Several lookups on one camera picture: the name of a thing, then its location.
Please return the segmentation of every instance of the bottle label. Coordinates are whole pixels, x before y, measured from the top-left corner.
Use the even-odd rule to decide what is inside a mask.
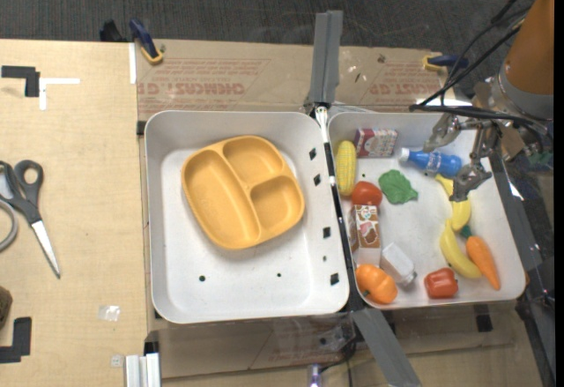
[[[436,174],[437,172],[439,172],[439,168],[441,167],[441,154],[438,152],[431,152],[429,153],[429,161],[427,162],[427,166],[425,167],[425,170],[427,172]]]

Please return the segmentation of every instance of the orange divided plate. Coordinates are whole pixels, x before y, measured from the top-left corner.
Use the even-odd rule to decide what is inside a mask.
[[[226,249],[250,248],[283,234],[305,207],[282,154],[256,136],[192,153],[182,165],[182,187],[202,229]]]

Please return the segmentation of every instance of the white tray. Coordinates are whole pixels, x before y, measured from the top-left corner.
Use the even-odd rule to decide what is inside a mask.
[[[439,237],[444,229],[444,222],[451,214],[451,204],[442,186],[431,176],[424,175],[410,163],[399,162],[402,147],[421,149],[424,141],[431,135],[431,129],[441,115],[438,114],[402,114],[402,113],[340,113],[329,122],[329,135],[333,148],[343,139],[354,140],[357,128],[395,129],[398,133],[396,150],[391,158],[358,159],[356,180],[366,180],[378,184],[378,177],[390,169],[398,169],[418,191],[417,200],[402,205],[393,205],[386,198],[379,207],[382,244],[395,242],[415,263],[418,277],[408,288],[399,287],[397,298],[388,306],[367,301],[379,309],[406,309],[469,302],[506,301],[515,299],[525,288],[524,269],[519,258],[516,244],[501,202],[495,180],[485,181],[476,190],[471,191],[470,228],[474,234],[482,236],[493,252],[501,280],[499,291],[490,287],[486,278],[465,279],[457,275],[459,291],[447,300],[431,300],[423,284],[425,276],[438,270],[447,263],[439,248]],[[469,153],[474,142],[475,132],[461,132],[454,143],[440,150],[456,154],[469,162]],[[482,164],[491,170],[489,160]],[[351,202],[341,197],[343,213],[346,215]],[[462,238],[458,238],[464,249]]]
[[[267,138],[280,150],[306,206],[299,224],[281,236],[228,250],[197,224],[182,192],[181,167],[196,150],[240,135]],[[195,324],[343,308],[349,296],[345,258],[313,119],[299,113],[164,111],[147,122],[145,150],[152,302],[163,318]]]

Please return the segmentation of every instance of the wooden surface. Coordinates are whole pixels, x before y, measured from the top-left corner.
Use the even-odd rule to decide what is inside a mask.
[[[0,285],[14,298],[0,346],[11,344],[13,319],[30,316],[32,347],[22,362],[0,364],[0,385],[122,386],[122,368],[112,367],[111,358],[141,354],[147,333],[137,97],[128,46],[0,41],[0,54],[2,65],[81,80],[49,86],[48,109],[40,111],[37,99],[23,97],[24,80],[0,78],[0,159],[12,165],[32,159],[44,167],[40,207],[62,271],[58,280],[20,217],[18,238],[0,253]],[[105,305],[120,307],[117,321],[99,319]],[[399,317],[397,328],[423,385],[541,385],[516,313],[509,308],[493,320],[504,323],[499,340],[478,336],[457,350],[453,341],[467,334],[430,337],[428,322],[418,324],[412,316]],[[427,339],[434,350],[418,354],[409,346],[417,339]],[[354,386],[386,385],[366,351],[349,367]],[[306,372],[286,368],[168,379],[163,385],[303,385]],[[328,369],[323,381],[325,387],[348,385],[347,365]]]
[[[19,215],[16,241],[0,253],[0,285],[11,291],[10,324],[30,316],[31,355],[0,365],[0,385],[122,385],[114,354],[141,354],[146,335],[136,88],[126,44],[0,41],[0,64],[34,66],[48,107],[24,97],[24,80],[0,78],[0,158],[42,164],[41,213],[62,277]],[[116,322],[98,318],[116,305]]]

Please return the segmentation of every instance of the black scissors handle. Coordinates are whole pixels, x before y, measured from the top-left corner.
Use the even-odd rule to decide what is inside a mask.
[[[23,160],[12,167],[5,161],[0,161],[0,168],[4,169],[8,186],[11,190],[11,197],[0,194],[0,198],[17,208],[26,215],[27,222],[33,224],[41,220],[38,210],[39,188],[43,183],[43,168],[41,165],[31,160]],[[36,171],[37,178],[33,182],[26,180],[27,169]]]

